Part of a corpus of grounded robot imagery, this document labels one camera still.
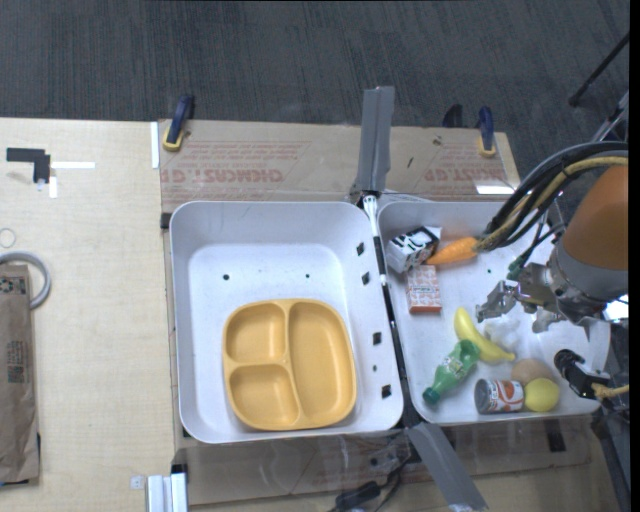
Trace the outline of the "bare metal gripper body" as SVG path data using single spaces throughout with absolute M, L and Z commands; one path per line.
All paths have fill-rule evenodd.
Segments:
M 529 263 L 517 282 L 516 299 L 527 313 L 541 307 L 561 312 L 571 323 L 605 319 L 606 303 L 580 291 L 556 267 Z

